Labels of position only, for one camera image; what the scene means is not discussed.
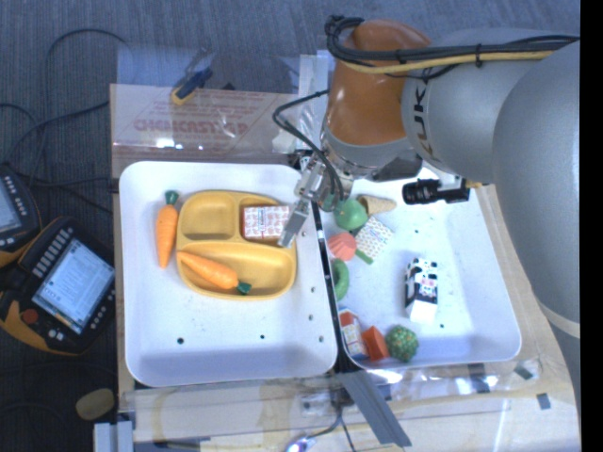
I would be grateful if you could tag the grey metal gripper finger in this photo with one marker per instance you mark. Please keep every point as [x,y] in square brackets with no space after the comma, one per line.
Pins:
[296,223]

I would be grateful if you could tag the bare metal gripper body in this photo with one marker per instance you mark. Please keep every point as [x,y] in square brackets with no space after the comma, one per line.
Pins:
[316,181]

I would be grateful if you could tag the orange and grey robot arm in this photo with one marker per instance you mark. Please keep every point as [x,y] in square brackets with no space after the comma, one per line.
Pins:
[471,120]

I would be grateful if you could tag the white carton with orange print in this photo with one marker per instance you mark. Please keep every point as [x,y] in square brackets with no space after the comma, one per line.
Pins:
[264,221]
[373,237]

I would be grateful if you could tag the green apple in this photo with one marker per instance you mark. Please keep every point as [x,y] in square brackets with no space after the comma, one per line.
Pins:
[351,215]

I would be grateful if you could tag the yellow divided plate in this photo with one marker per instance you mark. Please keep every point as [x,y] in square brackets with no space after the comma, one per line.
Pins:
[264,262]

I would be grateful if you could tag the salmon pink toy vegetable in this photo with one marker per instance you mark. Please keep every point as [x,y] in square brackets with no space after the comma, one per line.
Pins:
[341,245]

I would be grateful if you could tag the tan ice cream cone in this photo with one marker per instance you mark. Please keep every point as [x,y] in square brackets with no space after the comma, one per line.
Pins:
[379,204]

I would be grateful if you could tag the green doughnut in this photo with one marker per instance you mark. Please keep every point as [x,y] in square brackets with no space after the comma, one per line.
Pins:
[341,280]

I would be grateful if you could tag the orange carrot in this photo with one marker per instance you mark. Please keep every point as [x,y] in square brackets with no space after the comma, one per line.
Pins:
[212,272]
[166,233]

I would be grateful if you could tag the small orange and white carton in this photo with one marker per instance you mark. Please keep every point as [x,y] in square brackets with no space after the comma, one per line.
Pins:
[352,334]

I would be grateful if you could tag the white plastic tray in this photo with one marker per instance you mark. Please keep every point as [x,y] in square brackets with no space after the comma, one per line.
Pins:
[471,276]
[216,337]

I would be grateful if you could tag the brown cardboard board red print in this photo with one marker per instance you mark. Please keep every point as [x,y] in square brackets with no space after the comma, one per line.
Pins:
[188,125]

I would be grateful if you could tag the black and white cow carton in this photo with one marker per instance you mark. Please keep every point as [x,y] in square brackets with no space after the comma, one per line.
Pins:
[421,290]

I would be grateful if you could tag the orange cube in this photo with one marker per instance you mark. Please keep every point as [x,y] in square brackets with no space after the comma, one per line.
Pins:
[376,344]

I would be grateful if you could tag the green bumpy ball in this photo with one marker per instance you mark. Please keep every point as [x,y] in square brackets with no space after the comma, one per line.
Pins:
[402,343]

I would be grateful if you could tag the yellow oval object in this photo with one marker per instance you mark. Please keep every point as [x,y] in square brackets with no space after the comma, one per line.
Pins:
[95,404]

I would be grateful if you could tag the black cylinder on white bracket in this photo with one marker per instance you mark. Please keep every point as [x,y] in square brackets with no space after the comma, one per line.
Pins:
[424,191]

